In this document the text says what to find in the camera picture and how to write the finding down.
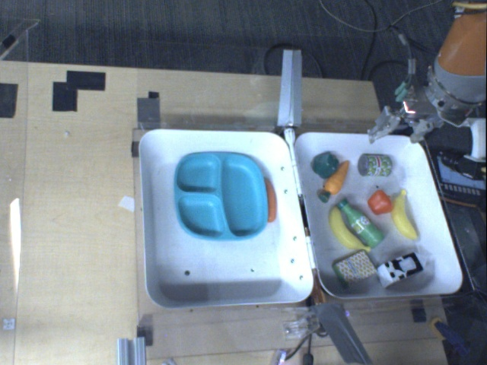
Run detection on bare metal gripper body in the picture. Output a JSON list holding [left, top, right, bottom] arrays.
[[395, 86, 481, 129]]

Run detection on green can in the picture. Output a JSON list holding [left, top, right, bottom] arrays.
[[357, 153, 394, 178]]

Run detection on green broccoli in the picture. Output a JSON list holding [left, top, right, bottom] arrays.
[[311, 151, 340, 179]]

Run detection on orange carrot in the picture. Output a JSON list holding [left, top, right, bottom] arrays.
[[317, 160, 351, 204]]

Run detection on red pepper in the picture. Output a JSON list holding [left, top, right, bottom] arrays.
[[367, 189, 394, 217]]

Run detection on white plastic tray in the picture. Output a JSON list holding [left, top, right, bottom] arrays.
[[138, 129, 315, 309], [294, 132, 464, 300]]

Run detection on yellow banana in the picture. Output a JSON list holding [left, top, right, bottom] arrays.
[[390, 189, 419, 241], [328, 206, 372, 253]]

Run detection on green bottle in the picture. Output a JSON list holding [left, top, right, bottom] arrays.
[[336, 198, 385, 249]]

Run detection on orange sausage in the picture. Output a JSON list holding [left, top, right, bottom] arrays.
[[264, 178, 278, 224]]

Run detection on black and white carton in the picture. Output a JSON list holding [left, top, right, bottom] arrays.
[[376, 252, 425, 290]]

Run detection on green and yellow carton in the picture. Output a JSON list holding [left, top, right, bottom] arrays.
[[332, 249, 379, 290]]

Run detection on blue divided plate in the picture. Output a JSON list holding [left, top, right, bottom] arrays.
[[173, 151, 270, 242]]

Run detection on black cylinder on white bracket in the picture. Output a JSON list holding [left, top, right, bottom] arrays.
[[437, 117, 487, 179]]

